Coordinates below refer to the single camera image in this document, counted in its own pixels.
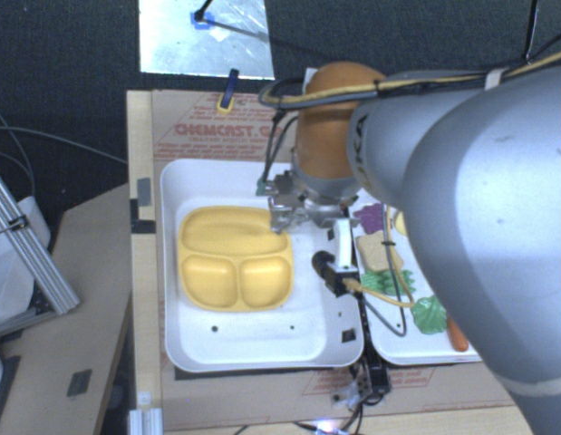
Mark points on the yellow divided plate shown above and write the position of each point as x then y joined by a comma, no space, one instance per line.
235,252

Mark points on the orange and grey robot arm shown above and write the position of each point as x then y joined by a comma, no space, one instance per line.
466,188

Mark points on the brown cardboard board red print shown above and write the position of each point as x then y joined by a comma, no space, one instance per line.
244,397

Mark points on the orange carrot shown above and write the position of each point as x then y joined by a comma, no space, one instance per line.
457,338

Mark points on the white plastic tray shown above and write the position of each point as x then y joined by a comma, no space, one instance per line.
398,347
262,338

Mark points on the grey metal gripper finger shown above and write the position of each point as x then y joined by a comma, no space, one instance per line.
278,222
296,217

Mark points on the green lettuce leaf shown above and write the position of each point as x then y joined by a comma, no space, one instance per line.
430,317

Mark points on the black cylinder on white bracket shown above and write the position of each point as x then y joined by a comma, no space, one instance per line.
343,243

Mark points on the green spiky lettuce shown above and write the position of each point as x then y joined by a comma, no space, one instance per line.
379,280

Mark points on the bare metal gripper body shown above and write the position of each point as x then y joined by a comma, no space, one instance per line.
323,211

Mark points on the purple grapes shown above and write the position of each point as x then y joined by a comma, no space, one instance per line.
370,218

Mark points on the yellow banana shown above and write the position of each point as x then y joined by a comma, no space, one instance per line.
400,224

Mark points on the tan bread slice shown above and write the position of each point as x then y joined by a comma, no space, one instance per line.
374,252

